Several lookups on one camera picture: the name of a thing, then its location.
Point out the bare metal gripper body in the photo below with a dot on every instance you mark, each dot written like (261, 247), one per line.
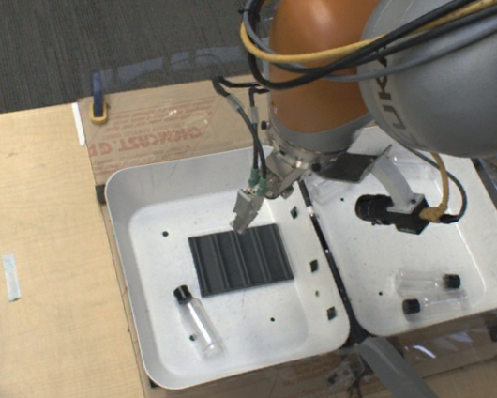
(286, 172)

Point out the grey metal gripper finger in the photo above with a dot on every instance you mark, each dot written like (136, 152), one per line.
(241, 211)
(255, 204)

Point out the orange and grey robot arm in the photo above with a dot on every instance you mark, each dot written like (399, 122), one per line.
(437, 79)

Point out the black ribbed rectangular mat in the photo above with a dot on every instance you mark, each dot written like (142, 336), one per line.
(240, 259)

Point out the brown cardboard board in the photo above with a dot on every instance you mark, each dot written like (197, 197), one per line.
(161, 137)

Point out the white plastic tray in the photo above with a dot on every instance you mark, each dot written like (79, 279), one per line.
(252, 326)
(383, 260)

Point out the clear bottle with black cap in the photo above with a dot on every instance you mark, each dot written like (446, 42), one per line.
(422, 281)
(438, 304)
(198, 321)

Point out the black cylinder on white bracket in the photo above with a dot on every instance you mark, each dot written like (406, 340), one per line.
(406, 215)

